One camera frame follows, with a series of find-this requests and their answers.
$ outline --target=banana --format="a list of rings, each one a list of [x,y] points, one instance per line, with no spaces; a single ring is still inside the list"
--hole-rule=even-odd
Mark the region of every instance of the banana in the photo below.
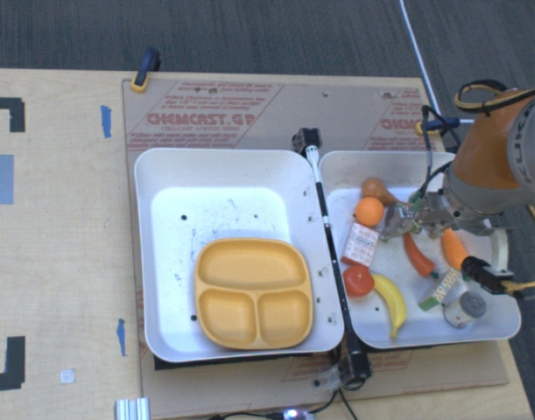
[[[407,307],[401,291],[387,276],[372,274],[374,277],[374,289],[384,299],[390,314],[390,336],[395,339],[398,336],[399,327],[407,319]]]

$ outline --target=orange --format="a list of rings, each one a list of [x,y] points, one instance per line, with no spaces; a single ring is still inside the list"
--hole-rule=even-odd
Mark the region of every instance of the orange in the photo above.
[[[358,201],[355,207],[356,220],[367,228],[373,228],[384,217],[384,204],[373,196]]]

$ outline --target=metal can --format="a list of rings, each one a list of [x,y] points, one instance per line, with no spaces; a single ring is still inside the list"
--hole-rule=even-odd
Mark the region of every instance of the metal can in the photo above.
[[[485,299],[478,292],[468,290],[444,307],[444,318],[451,326],[462,328],[486,311]]]

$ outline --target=wooden table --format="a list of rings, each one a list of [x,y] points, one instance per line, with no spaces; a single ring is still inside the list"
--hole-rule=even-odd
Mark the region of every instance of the wooden table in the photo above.
[[[137,329],[125,328],[125,355],[116,331],[120,319],[137,324],[122,96],[131,76],[0,69],[0,97],[21,98],[26,120],[25,132],[10,133],[8,110],[0,109],[0,156],[13,156],[14,176],[12,203],[0,204],[0,374],[7,338],[25,337],[25,382],[0,391],[0,420],[113,418],[117,399],[142,396]],[[111,110],[110,137],[101,106]],[[498,346],[508,384],[352,407],[363,419],[532,418],[508,341]],[[67,369],[72,384],[60,381]],[[317,418],[349,416],[335,402]]]

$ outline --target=blue square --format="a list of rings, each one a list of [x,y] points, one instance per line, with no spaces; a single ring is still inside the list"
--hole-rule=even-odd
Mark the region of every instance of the blue square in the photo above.
[[[0,155],[0,204],[14,204],[14,156]]]

